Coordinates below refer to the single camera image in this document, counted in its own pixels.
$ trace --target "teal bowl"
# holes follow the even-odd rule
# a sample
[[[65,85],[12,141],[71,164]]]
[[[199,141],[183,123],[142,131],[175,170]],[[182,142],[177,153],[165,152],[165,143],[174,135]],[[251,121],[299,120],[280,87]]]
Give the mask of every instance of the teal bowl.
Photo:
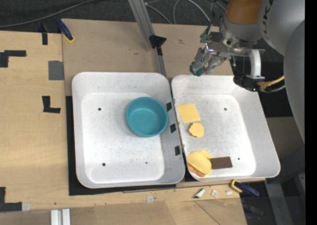
[[[159,135],[168,123],[166,108],[150,97],[134,99],[126,110],[126,119],[131,131],[139,137]]]

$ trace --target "white tray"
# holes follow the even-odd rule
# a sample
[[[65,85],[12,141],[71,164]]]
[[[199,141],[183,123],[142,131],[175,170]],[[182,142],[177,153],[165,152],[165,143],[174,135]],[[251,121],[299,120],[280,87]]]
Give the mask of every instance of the white tray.
[[[178,75],[172,92],[180,136],[187,156],[207,150],[213,157],[230,156],[232,168],[214,169],[199,181],[274,177],[280,171],[279,159],[257,93],[233,82],[233,76]],[[201,138],[193,137],[191,123],[182,123],[177,105],[194,103],[205,127]]]
[[[83,72],[72,81],[76,174],[88,188],[174,184],[185,174],[168,80],[158,73]],[[128,127],[137,97],[168,103],[168,125],[150,138]]]

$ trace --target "clamp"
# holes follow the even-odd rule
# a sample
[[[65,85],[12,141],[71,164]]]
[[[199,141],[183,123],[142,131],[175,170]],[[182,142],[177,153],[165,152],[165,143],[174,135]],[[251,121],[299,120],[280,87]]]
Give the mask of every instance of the clamp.
[[[63,37],[65,38],[67,42],[71,44],[75,41],[75,37],[71,35],[69,29],[66,27],[66,25],[62,21],[56,20],[56,25],[63,33]]]
[[[259,197],[260,195],[260,193],[255,188],[247,184],[241,183],[236,179],[231,181],[230,187],[239,193],[242,193],[242,192],[248,193],[252,197]]]

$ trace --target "black cable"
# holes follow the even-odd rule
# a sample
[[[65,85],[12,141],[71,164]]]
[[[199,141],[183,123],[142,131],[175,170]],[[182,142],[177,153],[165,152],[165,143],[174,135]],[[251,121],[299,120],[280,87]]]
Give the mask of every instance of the black cable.
[[[176,6],[177,4],[180,2],[181,0],[177,0],[174,4],[174,7],[173,7],[173,21],[174,21],[174,24],[176,24],[176,21],[175,21],[175,10],[176,10]],[[225,11],[225,7],[223,7],[221,4],[219,4],[218,2],[216,2],[215,0],[210,0],[211,2],[214,2],[216,3],[219,7],[221,7],[224,11]]]
[[[217,1],[222,1],[225,5],[228,5],[228,1],[226,1],[226,0],[214,0],[214,2],[217,2]]]
[[[169,24],[173,24],[164,14],[162,14],[160,11],[158,11],[156,8],[152,7],[149,4],[145,4],[145,6],[147,6],[148,8],[152,9],[153,11],[157,12],[160,16],[162,16],[165,21],[167,21]]]
[[[58,11],[58,12],[49,14],[47,16],[35,19],[35,20],[30,20],[30,21],[25,21],[25,22],[20,22],[20,23],[16,23],[16,24],[5,25],[5,26],[0,26],[0,29],[12,28],[12,27],[22,26],[22,25],[26,25],[26,24],[31,24],[31,23],[34,23],[34,22],[37,22],[37,21],[42,21],[42,20],[48,19],[50,17],[56,16],[56,15],[58,15],[60,13],[64,13],[66,11],[69,11],[69,10],[71,10],[73,8],[76,8],[76,7],[79,7],[79,6],[82,6],[82,5],[86,5],[86,4],[90,4],[90,3],[95,3],[95,2],[98,2],[98,1],[106,1],[106,0],[88,0],[88,1],[85,1],[85,2],[82,2],[82,3],[70,6],[68,8],[65,8],[65,9],[63,9],[61,11]]]
[[[263,90],[263,92],[264,92],[264,93],[268,93],[268,94],[269,94],[269,93],[274,93],[274,92],[278,92],[278,91],[283,90],[285,87],[286,87],[285,84],[282,85],[282,86],[280,86],[280,87],[278,87],[278,88],[267,87],[267,88],[265,88],[265,89]]]

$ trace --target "silver bracket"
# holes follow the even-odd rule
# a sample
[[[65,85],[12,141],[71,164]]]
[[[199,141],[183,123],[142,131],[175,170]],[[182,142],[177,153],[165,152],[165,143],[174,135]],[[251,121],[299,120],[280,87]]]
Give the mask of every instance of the silver bracket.
[[[143,0],[128,0],[128,1],[131,6],[134,18],[136,19],[139,25],[141,34],[144,38],[146,48],[149,50],[152,48],[150,37],[152,35],[155,35],[155,33],[154,33],[152,23],[150,21],[149,14],[147,12],[146,6],[144,4],[144,1]],[[152,50],[154,50],[154,53],[155,53],[155,60],[157,63],[157,68],[159,73],[166,76],[163,57],[158,54],[157,49],[152,49]]]
[[[252,50],[249,54],[250,63],[251,63],[251,77],[260,77],[261,76],[261,57],[258,50]]]

